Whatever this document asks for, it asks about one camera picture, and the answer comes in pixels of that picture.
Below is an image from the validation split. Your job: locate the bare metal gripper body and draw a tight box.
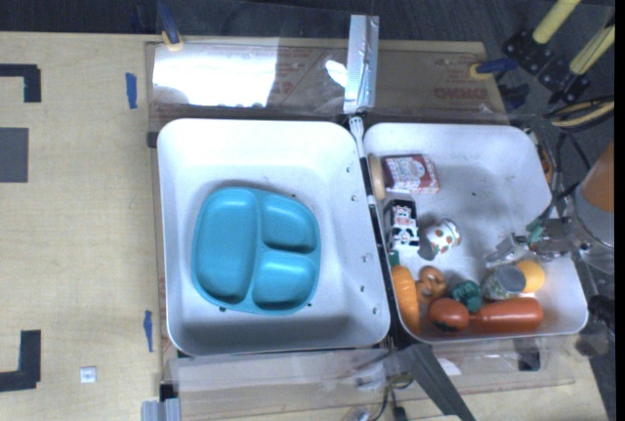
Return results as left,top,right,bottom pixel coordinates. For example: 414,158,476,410
524,216,585,263

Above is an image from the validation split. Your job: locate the patterned can with grey lid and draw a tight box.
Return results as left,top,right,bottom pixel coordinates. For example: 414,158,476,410
479,264,528,303

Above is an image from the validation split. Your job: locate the yellow ball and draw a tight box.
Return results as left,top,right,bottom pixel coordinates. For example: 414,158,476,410
515,259,547,294

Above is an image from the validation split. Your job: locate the green broccoli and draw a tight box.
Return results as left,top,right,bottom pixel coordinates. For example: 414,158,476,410
449,279,485,314

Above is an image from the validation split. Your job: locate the white can with orange dots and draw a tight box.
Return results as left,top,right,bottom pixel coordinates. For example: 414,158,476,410
418,218,462,262

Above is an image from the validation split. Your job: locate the orange sausage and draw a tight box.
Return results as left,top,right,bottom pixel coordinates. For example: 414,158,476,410
468,296,545,334

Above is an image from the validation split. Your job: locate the brown pretzel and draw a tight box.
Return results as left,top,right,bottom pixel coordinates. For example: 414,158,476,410
415,265,448,306

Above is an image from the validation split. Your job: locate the red tomato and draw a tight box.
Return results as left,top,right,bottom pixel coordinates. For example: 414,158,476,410
429,297,472,334

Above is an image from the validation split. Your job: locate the white plastic tray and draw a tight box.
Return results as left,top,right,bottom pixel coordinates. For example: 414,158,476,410
155,117,393,358
362,122,590,345

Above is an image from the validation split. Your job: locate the orange carrot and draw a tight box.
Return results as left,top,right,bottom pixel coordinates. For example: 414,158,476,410
388,250,423,335

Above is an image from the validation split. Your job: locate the black and white cow carton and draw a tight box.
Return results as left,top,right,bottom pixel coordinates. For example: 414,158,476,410
383,198,421,249

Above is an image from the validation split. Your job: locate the red and white carton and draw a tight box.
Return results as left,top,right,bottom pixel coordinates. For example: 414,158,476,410
380,153,441,196

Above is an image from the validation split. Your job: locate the blue divided plate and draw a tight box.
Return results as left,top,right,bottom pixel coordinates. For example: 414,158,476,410
189,186,323,316

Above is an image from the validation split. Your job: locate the black cylinder on white bracket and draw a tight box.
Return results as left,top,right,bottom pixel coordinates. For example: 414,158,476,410
579,246,616,330

